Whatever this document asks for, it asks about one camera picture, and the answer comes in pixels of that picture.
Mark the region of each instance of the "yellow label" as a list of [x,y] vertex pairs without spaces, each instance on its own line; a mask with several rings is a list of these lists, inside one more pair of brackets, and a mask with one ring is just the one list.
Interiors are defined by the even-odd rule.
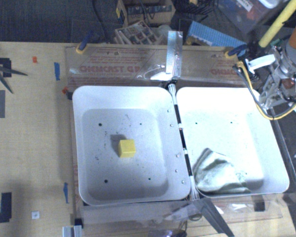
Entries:
[[117,13],[117,17],[119,18],[120,17],[120,12],[119,12],[118,8],[116,8],[116,13]]

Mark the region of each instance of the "white square marker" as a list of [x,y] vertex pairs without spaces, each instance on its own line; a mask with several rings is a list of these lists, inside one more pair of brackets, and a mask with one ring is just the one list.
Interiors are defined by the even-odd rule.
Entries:
[[32,219],[39,219],[39,211],[32,211]]

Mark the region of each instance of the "yellow cable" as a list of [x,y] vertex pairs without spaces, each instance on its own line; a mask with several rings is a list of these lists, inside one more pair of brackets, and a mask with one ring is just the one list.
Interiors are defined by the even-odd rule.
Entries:
[[[243,73],[245,74],[246,80],[249,84],[250,90],[253,91],[253,87],[251,84],[249,74],[248,74],[247,69],[246,69],[245,65],[243,64],[243,62],[242,61],[237,62],[237,67],[238,68],[240,67],[242,69]],[[266,118],[268,120],[279,120],[279,119],[287,116],[289,113],[291,113],[296,108],[296,104],[293,104],[292,107],[287,112],[283,113],[282,115],[280,115],[278,117],[268,117],[267,115],[265,115],[264,111],[261,109],[261,107],[257,103],[256,103],[256,107],[264,118]]]
[[286,5],[284,10],[281,12],[281,14],[276,18],[274,23],[270,26],[267,32],[260,39],[259,41],[260,47],[265,48],[271,42],[274,36],[283,27],[283,22],[287,21],[290,18],[290,16],[295,12],[295,10],[296,10],[296,0],[290,0],[290,2]]

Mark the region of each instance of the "wire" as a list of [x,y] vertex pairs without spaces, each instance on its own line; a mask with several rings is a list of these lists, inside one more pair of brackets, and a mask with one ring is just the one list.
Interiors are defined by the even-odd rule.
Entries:
[[145,6],[144,6],[144,4],[143,4],[143,1],[142,1],[142,0],[139,0],[139,2],[140,2],[141,6],[142,6],[142,8],[143,8],[143,11],[144,11],[144,14],[145,14],[145,18],[148,20],[148,26],[151,27],[151,26],[150,26],[149,18],[148,18],[148,16],[147,16],[146,8],[145,8]]
[[[241,74],[241,72],[238,71],[238,68],[240,68],[243,73],[244,73],[244,76]],[[258,109],[258,111],[261,113],[261,115],[268,119],[268,120],[278,120],[278,119],[281,119],[285,116],[287,116],[289,113],[291,113],[295,108],[296,108],[296,103],[293,104],[290,108],[288,108],[286,111],[278,114],[278,115],[275,115],[275,116],[271,116],[269,115],[267,112],[265,112],[261,106],[261,104],[259,103],[259,101],[257,100],[256,96],[254,95],[253,93],[253,87],[252,87],[252,84],[251,84],[251,81],[250,81],[250,78],[249,78],[249,74],[247,72],[247,69],[246,67],[244,66],[243,62],[240,61],[240,62],[237,62],[237,68],[235,69],[236,70],[236,73],[242,78],[242,80],[245,82],[247,88],[249,89],[255,103],[256,103],[256,107]]]

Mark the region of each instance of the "white tray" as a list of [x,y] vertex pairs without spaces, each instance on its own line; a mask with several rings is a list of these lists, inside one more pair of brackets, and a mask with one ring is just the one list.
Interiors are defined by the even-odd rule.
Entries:
[[[180,200],[190,182],[171,95],[159,87],[82,86],[73,94],[78,181],[89,205]],[[119,158],[134,139],[133,158]]]
[[258,112],[248,89],[186,87],[178,91],[177,101],[192,168],[210,148],[246,173],[253,194],[286,191],[289,177],[271,123]]

